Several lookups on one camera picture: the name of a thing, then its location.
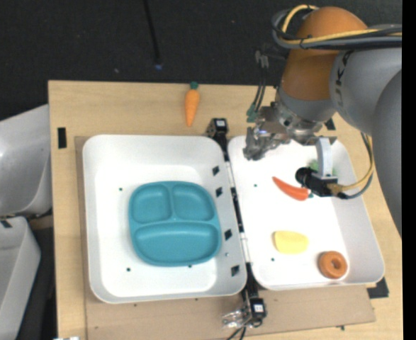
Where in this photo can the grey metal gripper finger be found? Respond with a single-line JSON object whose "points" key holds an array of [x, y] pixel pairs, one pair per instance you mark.
{"points": [[252, 147], [273, 143]]}

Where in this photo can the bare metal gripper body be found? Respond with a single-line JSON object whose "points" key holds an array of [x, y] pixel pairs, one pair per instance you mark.
{"points": [[282, 124]]}

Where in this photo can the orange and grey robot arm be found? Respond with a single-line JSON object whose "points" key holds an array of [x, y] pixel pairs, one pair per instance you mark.
{"points": [[363, 83]]}

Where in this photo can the green broccoli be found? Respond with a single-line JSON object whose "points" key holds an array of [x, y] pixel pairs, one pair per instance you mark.
{"points": [[313, 163]]}

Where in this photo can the orange plastic carrot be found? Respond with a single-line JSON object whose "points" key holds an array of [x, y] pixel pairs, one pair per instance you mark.
{"points": [[292, 191]]}

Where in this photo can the thin black and white rod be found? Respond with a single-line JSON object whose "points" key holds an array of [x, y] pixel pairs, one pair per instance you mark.
{"points": [[236, 204]]}

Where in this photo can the orange plush carrot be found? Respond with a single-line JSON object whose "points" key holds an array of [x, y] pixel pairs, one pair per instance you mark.
{"points": [[192, 105]]}

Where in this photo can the white plastic tray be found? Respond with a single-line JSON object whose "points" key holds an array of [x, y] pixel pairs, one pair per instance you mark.
{"points": [[108, 197], [299, 218]]}

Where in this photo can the pale yellow rounded wedge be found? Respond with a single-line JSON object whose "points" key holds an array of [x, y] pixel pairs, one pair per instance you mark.
{"points": [[290, 242]]}

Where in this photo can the blue divided plate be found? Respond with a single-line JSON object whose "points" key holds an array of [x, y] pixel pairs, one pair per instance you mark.
{"points": [[174, 239]]}

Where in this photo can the pale wood board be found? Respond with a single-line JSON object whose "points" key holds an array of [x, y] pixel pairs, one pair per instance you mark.
{"points": [[129, 108]]}

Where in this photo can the orange doughnut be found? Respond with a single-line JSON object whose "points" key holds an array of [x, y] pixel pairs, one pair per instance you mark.
{"points": [[324, 269]]}

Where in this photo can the black cylinder on white bracket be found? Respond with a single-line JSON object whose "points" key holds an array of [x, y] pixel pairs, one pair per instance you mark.
{"points": [[324, 154]]}

